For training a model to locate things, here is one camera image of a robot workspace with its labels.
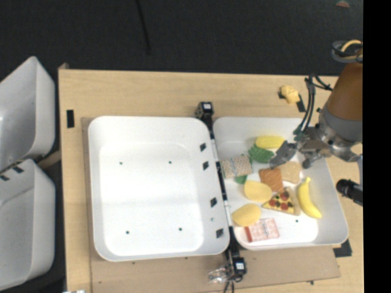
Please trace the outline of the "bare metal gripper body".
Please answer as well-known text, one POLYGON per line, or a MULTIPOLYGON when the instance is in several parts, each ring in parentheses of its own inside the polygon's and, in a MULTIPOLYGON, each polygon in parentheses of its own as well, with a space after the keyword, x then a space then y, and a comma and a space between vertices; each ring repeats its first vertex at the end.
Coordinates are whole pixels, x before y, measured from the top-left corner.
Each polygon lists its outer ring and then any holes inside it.
POLYGON ((323 124, 308 127, 297 139, 298 151, 320 151, 324 157, 335 156, 344 162, 359 162, 362 154, 356 154, 352 147, 357 141, 351 141, 338 135, 333 129, 323 124))

